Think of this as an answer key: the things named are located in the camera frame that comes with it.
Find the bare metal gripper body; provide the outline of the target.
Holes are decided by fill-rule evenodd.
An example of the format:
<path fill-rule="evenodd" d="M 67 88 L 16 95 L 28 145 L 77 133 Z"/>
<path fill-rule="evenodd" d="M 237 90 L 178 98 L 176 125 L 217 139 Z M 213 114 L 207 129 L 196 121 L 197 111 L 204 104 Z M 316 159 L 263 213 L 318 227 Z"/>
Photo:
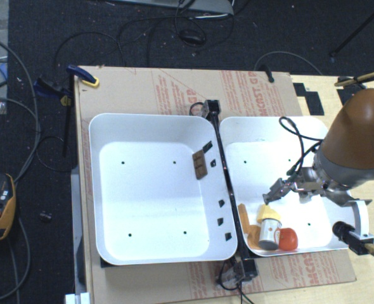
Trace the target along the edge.
<path fill-rule="evenodd" d="M 350 188 L 333 180 L 323 169 L 302 167 L 299 173 L 293 174 L 288 179 L 291 190 L 302 197 L 320 195 L 338 206 L 349 206 L 354 198 Z"/>

